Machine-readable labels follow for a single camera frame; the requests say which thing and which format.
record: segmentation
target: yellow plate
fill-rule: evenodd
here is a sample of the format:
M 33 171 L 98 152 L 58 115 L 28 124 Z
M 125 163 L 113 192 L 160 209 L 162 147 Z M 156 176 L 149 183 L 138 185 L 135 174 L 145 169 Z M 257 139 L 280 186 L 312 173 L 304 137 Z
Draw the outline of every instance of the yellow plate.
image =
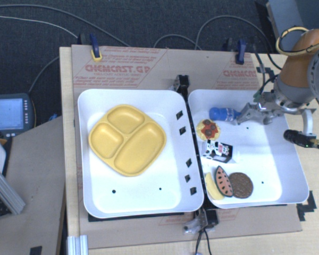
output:
M 130 105 L 110 109 L 92 128 L 89 144 L 97 156 L 125 176 L 143 173 L 160 155 L 164 130 Z

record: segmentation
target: chocolate cookie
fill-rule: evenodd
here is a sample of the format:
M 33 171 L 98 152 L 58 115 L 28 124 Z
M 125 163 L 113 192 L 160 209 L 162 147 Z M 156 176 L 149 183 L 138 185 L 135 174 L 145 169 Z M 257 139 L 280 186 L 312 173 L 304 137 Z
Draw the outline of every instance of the chocolate cookie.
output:
M 236 172 L 228 176 L 233 187 L 233 196 L 236 198 L 247 198 L 253 192 L 253 182 L 244 173 Z

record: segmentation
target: black floor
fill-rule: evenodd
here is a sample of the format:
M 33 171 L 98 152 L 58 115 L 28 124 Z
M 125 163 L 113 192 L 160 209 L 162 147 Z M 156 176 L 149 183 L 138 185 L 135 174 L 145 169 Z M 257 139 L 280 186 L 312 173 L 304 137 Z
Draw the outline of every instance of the black floor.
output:
M 248 52 L 253 52 L 251 43 L 255 43 L 259 53 L 266 53 L 266 41 L 251 25 L 261 29 L 274 44 L 266 3 L 267 0 L 0 0 L 0 5 L 16 5 L 0 7 L 0 16 L 49 22 L 75 36 L 84 33 L 88 38 L 94 33 L 100 45 L 153 47 L 157 39 L 173 33 L 195 41 L 199 29 L 209 19 L 231 15 L 244 20 L 215 19 L 202 30 L 198 45 L 204 50 L 222 50 L 231 38 L 229 49 L 236 50 L 241 38 L 249 43 Z M 50 24 L 0 18 L 0 94 L 28 92 L 40 70 L 58 56 L 59 47 L 76 43 L 69 32 Z M 170 37 L 156 47 L 193 49 L 194 45 L 180 37 Z M 54 114 L 61 115 L 60 88 L 57 61 L 46 69 L 31 91 L 37 125 Z

